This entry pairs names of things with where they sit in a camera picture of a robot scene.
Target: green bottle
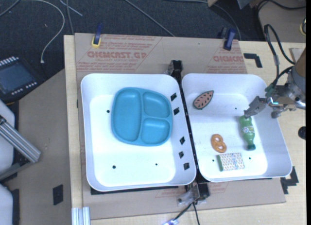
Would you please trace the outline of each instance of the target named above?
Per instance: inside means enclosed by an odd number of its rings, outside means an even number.
[[[243,139],[247,142],[247,150],[256,149],[254,145],[255,130],[252,124],[252,118],[246,118],[244,115],[239,118]]]

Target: blue plate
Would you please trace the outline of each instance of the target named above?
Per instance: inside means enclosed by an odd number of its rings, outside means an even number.
[[[127,87],[115,95],[111,127],[113,134],[122,142],[161,145],[171,136],[172,122],[171,104],[160,93]]]

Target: screen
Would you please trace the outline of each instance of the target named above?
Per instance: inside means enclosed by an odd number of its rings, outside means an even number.
[[[34,77],[21,63],[0,69],[0,90],[3,94],[34,81]]]

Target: dark floor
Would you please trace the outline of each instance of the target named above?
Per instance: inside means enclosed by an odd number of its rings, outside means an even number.
[[[64,68],[63,35],[71,34],[71,30],[66,6],[60,0],[45,1],[56,5],[65,15],[64,29],[44,53],[45,64],[40,63],[41,53],[63,21],[56,8],[38,1],[21,1],[7,13],[0,14],[0,60],[10,56],[25,58],[37,72],[50,78]],[[69,6],[81,13],[70,13],[74,32],[95,33],[97,24],[102,22],[103,33],[107,34],[216,38],[222,27],[234,27],[223,8],[235,20],[241,40],[264,39],[255,18],[255,9],[246,6],[241,10],[237,0],[218,0],[211,8],[203,3],[129,1],[170,33],[124,0],[69,0]],[[0,13],[12,3],[0,0]]]

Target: brown pretzel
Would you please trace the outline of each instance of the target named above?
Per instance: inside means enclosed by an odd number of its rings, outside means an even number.
[[[219,134],[213,134],[210,140],[212,147],[219,153],[224,153],[227,150],[227,146],[224,143],[223,137]]]

